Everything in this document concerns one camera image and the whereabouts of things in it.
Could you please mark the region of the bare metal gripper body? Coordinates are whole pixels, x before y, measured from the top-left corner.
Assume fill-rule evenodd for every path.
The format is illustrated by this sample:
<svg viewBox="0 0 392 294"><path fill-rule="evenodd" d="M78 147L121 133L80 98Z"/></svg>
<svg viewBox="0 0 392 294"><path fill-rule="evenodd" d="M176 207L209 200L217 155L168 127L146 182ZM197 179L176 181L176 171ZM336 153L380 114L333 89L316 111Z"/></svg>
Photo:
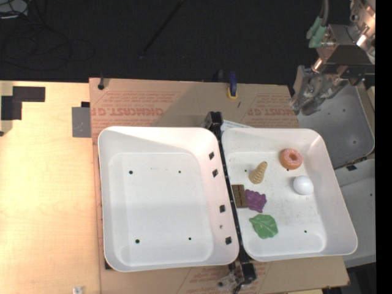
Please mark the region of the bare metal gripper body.
<svg viewBox="0 0 392 294"><path fill-rule="evenodd" d="M329 24L315 71L356 84L375 75L375 0L350 0L350 23Z"/></svg>

